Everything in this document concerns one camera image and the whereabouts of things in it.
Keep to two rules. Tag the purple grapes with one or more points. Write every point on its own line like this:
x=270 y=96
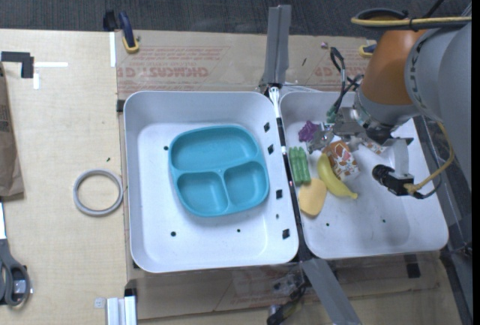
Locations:
x=307 y=131

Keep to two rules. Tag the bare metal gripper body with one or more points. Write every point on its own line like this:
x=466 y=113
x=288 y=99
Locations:
x=350 y=121

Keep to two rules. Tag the grey scissors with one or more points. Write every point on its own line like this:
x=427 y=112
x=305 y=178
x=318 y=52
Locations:
x=13 y=274

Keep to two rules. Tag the white tape roll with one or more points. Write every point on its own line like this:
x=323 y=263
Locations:
x=78 y=199

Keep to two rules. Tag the black cylinder on white bracket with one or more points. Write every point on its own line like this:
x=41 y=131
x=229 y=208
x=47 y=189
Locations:
x=393 y=179

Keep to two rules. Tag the brown paper bag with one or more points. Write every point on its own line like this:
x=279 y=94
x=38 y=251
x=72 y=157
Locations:
x=7 y=151

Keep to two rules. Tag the white plastic tray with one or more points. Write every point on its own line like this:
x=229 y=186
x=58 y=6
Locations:
x=210 y=241
x=375 y=226

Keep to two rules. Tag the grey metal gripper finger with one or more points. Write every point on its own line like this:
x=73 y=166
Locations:
x=314 y=143
x=327 y=131

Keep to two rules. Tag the green bean bundle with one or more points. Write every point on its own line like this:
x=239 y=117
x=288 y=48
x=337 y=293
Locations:
x=299 y=166

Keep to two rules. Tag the brown cardboard board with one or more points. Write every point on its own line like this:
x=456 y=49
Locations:
x=195 y=61

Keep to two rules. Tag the blue divided plate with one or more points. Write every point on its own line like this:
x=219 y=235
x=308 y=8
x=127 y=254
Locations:
x=210 y=151

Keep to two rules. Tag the yellow bread slice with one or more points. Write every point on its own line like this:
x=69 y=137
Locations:
x=312 y=197

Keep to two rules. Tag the orange and white carton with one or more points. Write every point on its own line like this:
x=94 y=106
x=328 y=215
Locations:
x=343 y=162

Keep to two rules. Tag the yellow banana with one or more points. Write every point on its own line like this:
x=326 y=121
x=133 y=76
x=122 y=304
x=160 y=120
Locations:
x=332 y=181

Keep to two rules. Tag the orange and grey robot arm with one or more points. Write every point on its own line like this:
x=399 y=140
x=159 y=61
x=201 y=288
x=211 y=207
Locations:
x=438 y=83

